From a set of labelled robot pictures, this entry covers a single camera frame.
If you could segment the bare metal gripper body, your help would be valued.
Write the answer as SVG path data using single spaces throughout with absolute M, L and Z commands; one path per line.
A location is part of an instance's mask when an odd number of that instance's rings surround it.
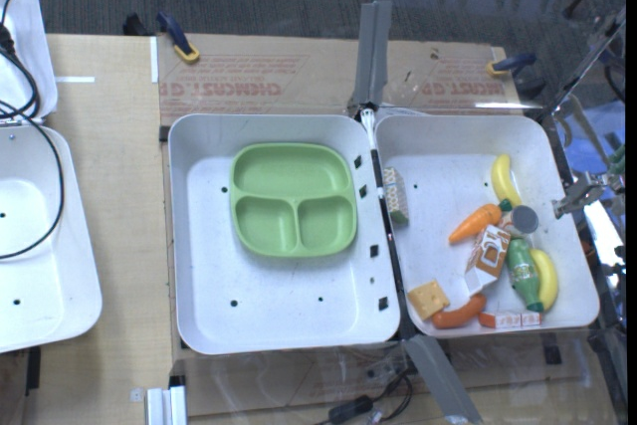
M 625 176 L 610 172 L 590 173 L 583 172 L 576 180 L 576 185 L 580 189 L 581 204 L 592 204 L 601 199 L 606 192 L 614 195 L 625 192 Z

